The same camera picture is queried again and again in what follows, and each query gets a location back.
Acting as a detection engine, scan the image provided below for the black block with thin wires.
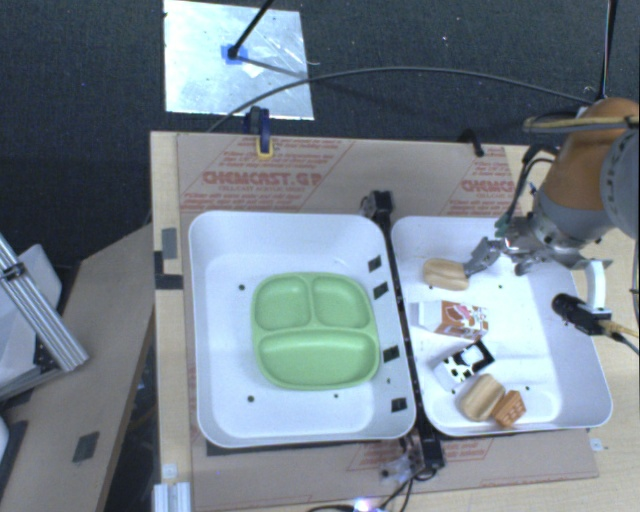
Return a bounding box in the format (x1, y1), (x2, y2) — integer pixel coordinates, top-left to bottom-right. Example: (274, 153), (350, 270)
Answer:
(360, 189), (397, 220)
(416, 433), (447, 472)

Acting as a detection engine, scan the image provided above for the black and white carton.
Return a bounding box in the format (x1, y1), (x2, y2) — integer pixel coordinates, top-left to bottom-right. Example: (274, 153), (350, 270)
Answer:
(431, 339), (497, 393)

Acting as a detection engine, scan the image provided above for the tan toy bread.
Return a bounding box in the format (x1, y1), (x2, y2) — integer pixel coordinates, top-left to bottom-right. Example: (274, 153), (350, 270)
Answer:
(459, 372), (506, 422)
(422, 257), (471, 293)

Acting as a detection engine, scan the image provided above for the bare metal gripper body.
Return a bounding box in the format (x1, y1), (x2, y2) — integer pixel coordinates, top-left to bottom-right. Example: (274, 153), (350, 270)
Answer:
(503, 215), (602, 267)

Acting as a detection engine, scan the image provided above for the green divided plate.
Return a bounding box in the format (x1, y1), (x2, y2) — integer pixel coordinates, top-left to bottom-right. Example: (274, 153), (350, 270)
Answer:
(250, 271), (380, 391)

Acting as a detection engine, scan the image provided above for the thin black rod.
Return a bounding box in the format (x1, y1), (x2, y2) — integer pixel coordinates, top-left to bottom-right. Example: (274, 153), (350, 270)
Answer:
(377, 213), (434, 451)

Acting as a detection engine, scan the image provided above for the black cylinder on white bracket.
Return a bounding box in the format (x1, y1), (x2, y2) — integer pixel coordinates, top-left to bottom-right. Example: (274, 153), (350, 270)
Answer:
(551, 259), (615, 337)

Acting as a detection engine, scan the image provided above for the orange toy biscuit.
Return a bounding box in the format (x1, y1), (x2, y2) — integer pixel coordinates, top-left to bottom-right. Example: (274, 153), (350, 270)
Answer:
(491, 390), (528, 429)

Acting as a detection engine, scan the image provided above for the brown and white carton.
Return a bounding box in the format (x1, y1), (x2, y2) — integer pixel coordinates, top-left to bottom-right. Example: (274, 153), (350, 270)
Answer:
(409, 299), (490, 342)

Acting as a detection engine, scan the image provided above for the brown cardboard board red print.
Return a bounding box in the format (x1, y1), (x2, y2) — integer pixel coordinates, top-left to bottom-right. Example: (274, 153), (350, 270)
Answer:
(175, 132), (600, 507)

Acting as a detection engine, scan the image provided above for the white plastic tray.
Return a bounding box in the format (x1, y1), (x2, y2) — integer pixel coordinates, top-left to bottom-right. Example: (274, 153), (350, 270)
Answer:
(188, 209), (418, 449)
(390, 215), (615, 438)

